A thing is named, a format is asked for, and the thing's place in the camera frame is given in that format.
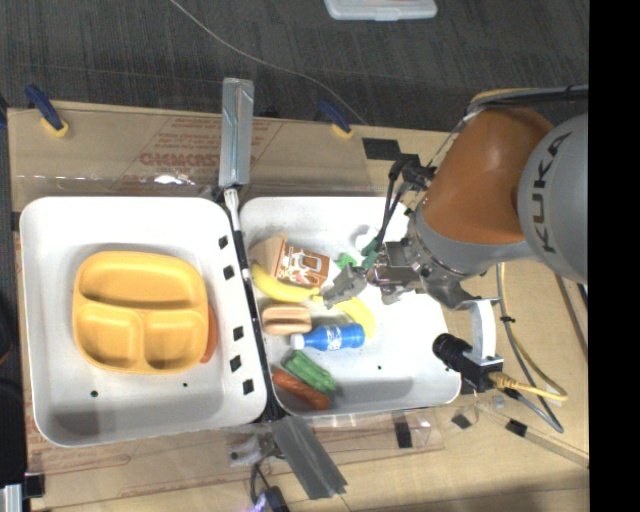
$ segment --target banana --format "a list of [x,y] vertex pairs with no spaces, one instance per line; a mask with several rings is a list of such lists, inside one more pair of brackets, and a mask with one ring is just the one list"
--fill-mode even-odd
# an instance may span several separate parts
[[[317,295],[313,297],[313,302],[324,304],[324,299]],[[358,297],[338,302],[333,307],[347,314],[355,323],[360,324],[367,338],[373,338],[376,335],[376,319],[367,305]]]
[[253,283],[256,285],[258,290],[268,297],[281,302],[302,302],[303,300],[320,293],[320,290],[317,287],[303,288],[302,286],[286,284],[278,281],[275,277],[269,275],[258,263],[251,265],[251,275],[253,276]]

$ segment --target white bottle cap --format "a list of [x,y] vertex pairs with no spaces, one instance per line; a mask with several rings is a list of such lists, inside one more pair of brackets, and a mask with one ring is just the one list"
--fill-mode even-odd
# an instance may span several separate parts
[[304,336],[302,334],[292,334],[289,338],[289,344],[296,350],[304,348]]

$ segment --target water bottle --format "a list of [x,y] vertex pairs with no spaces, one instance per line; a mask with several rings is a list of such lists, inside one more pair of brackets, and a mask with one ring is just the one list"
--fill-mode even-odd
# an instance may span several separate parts
[[341,348],[358,348],[364,343],[362,325],[321,325],[307,334],[292,334],[291,346],[296,350],[313,347],[316,350],[338,350]]

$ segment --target green pickle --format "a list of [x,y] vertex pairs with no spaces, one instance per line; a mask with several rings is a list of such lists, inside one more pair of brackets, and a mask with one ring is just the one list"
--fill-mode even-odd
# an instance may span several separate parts
[[336,383],[331,374],[314,363],[300,350],[294,350],[284,367],[302,382],[321,393],[335,391]]

